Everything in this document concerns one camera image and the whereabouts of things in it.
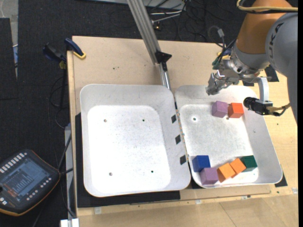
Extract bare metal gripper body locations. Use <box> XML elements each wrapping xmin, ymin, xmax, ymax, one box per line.
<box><xmin>216</xmin><ymin>58</ymin><xmax>258</xmax><ymax>84</ymax></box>

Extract purple cube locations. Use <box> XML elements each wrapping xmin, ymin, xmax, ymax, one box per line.
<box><xmin>200</xmin><ymin>167</ymin><xmax>219</xmax><ymax>186</ymax></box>
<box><xmin>211</xmin><ymin>100</ymin><xmax>229</xmax><ymax>118</ymax></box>

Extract reddish orange cube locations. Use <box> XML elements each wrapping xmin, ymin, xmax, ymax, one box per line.
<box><xmin>227</xmin><ymin>102</ymin><xmax>245</xmax><ymax>119</ymax></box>

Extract white plastic tray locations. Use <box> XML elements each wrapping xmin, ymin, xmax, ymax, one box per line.
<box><xmin>80</xmin><ymin>83</ymin><xmax>191</xmax><ymax>198</ymax></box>
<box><xmin>174</xmin><ymin>85</ymin><xmax>284</xmax><ymax>189</ymax></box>

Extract blue cube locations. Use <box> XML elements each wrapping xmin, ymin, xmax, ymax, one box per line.
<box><xmin>191</xmin><ymin>155</ymin><xmax>211</xmax><ymax>173</ymax></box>

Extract green cube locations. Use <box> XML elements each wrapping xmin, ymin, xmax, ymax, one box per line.
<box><xmin>240</xmin><ymin>155</ymin><xmax>258</xmax><ymax>173</ymax></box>

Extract pale wood board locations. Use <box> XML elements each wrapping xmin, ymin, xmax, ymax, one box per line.
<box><xmin>67</xmin><ymin>35</ymin><xmax>298</xmax><ymax>217</ymax></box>

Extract black cylinder on white bracket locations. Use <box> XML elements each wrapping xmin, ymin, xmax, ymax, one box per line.
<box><xmin>243</xmin><ymin>76</ymin><xmax>274</xmax><ymax>116</ymax></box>

